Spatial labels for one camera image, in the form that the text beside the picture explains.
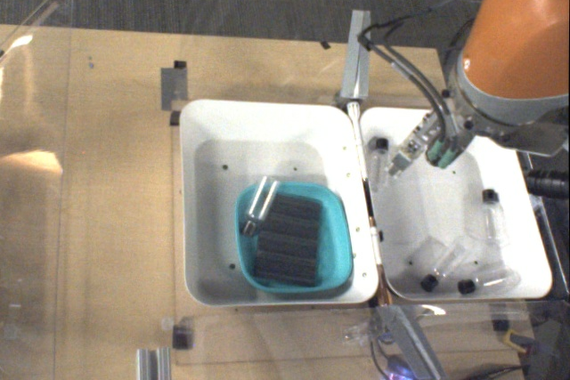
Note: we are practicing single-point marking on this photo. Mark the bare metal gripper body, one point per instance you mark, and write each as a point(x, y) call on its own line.
point(423, 133)

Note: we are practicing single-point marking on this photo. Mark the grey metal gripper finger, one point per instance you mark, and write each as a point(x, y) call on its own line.
point(403, 159)
point(394, 170)

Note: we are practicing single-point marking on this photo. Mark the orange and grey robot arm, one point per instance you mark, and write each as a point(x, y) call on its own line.
point(516, 22)

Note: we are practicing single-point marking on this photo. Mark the clear bottle with black cap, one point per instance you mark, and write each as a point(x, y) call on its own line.
point(379, 164)
point(494, 278)
point(493, 218)
point(262, 202)
point(445, 264)

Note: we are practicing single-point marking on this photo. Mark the thin black and white rod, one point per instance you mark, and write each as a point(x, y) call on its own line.
point(369, 200)

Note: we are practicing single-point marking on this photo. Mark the white plastic tray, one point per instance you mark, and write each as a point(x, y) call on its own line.
point(214, 236)
point(427, 213)

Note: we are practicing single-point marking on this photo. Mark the teal square bowl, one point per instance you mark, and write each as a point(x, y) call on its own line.
point(336, 236)

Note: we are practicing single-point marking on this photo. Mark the dark grey ribbed block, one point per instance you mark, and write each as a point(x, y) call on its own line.
point(289, 240)

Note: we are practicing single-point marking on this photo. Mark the black cylinder on white bracket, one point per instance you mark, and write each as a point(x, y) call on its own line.
point(548, 182)

